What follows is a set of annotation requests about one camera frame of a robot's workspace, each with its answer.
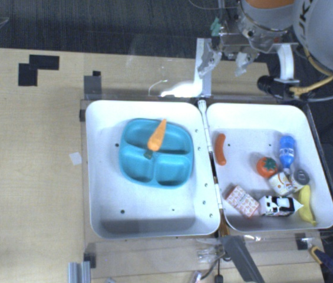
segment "white tape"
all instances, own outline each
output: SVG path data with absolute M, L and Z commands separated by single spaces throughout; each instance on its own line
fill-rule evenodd
M 83 163 L 83 158 L 81 157 L 79 152 L 71 153 L 70 159 L 72 160 L 74 166 Z

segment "yellow cable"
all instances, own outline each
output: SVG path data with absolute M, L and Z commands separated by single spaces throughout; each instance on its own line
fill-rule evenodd
M 313 60 L 312 55 L 310 52 L 304 47 L 304 52 L 305 55 L 312 66 L 317 69 L 320 73 L 323 73 L 327 75 L 328 77 L 323 79 L 322 81 L 319 81 L 317 83 L 314 83 L 313 85 L 307 86 L 307 87 L 291 87 L 289 90 L 293 92 L 296 96 L 300 96 L 301 94 L 308 93 L 309 91 L 312 91 L 314 89 L 320 88 L 323 85 L 326 85 L 330 83 L 333 80 L 333 73 L 321 68 L 320 66 L 317 65 L 317 63 Z

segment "pink box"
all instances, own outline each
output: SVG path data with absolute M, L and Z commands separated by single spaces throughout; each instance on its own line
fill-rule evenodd
M 259 202 L 247 194 L 240 186 L 236 186 L 225 200 L 248 218 L 254 214 L 259 206 Z

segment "dark floor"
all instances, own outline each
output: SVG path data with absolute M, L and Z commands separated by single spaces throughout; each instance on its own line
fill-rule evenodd
M 216 6 L 215 0 L 192 1 Z M 235 4 L 226 0 L 226 6 Z M 197 9 L 187 0 L 0 0 L 0 17 L 9 18 L 0 31 L 4 48 L 194 58 L 196 38 L 210 37 L 215 12 Z M 259 61 L 277 75 L 275 56 L 261 55 Z M 296 78 L 304 83 L 320 78 L 304 58 L 296 56 L 295 63 Z M 333 83 L 316 95 L 331 94 Z M 310 107 L 333 172 L 333 100 Z

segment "sausage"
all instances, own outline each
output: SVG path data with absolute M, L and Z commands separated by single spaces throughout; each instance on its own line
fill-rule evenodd
M 220 133 L 216 138 L 215 142 L 215 156 L 216 161 L 219 165 L 224 166 L 226 165 L 226 159 L 224 155 L 224 142 L 225 142 L 225 134 Z

